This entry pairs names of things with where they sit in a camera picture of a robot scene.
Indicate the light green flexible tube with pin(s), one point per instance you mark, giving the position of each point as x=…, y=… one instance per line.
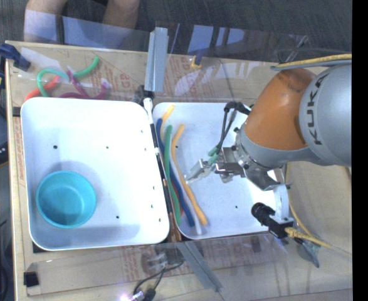
x=40, y=85
x=89, y=68

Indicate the blue flexible tube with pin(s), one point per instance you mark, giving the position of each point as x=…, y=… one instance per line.
x=183, y=204

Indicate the pink flexible tube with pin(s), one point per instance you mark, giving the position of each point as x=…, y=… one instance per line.
x=75, y=83

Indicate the orange flexible tube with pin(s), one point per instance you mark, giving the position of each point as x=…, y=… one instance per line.
x=47, y=88

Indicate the red flexible tube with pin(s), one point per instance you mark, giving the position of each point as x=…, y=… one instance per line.
x=180, y=207

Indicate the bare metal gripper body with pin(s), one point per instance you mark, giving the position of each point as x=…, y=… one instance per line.
x=231, y=165

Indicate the short yellow flexible tube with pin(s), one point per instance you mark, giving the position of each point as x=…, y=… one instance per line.
x=165, y=118

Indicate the purple flexible tube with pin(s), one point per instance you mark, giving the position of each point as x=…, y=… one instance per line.
x=86, y=95

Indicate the thin black and white rod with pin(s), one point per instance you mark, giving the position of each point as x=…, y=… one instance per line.
x=154, y=133

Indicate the brown cardboard board, red print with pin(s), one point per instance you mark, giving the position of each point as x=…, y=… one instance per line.
x=114, y=71

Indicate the blue bowl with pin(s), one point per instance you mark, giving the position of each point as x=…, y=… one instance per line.
x=66, y=199

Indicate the person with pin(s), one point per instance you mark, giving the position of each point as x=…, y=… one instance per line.
x=49, y=5

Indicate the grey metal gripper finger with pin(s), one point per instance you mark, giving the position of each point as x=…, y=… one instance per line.
x=198, y=168
x=212, y=169

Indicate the white plastic tray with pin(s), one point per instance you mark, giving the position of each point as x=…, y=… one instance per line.
x=230, y=205
x=108, y=180

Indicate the long yellow flexible tube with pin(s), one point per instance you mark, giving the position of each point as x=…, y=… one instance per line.
x=175, y=146

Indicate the black cylinder on white bracket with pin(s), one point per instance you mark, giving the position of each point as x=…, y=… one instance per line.
x=276, y=224

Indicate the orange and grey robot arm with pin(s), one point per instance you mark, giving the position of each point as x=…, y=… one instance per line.
x=284, y=121

